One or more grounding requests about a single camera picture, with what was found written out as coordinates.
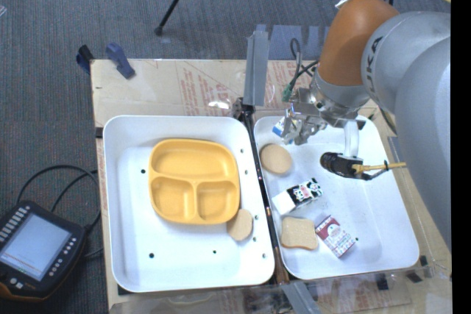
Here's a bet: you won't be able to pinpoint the yellow divided plate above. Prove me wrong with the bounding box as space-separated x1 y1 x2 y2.
147 138 241 226

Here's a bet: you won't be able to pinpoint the brown cardboard board red print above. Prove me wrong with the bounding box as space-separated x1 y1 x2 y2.
90 58 452 314

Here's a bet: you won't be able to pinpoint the white plastic tray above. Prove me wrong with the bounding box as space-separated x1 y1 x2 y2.
102 115 277 293
252 115 421 282

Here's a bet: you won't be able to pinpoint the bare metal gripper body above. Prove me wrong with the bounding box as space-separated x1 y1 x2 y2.
288 86 367 131

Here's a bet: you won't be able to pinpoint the black and white cow carton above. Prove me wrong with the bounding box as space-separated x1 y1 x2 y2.
271 177 325 215

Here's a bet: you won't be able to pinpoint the tan bread slice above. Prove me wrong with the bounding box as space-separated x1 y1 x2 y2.
280 215 319 251

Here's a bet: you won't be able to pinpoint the blue and white small carton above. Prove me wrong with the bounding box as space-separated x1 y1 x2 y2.
272 116 286 138

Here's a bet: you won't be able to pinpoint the red and white carton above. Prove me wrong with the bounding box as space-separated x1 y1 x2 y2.
314 214 357 260

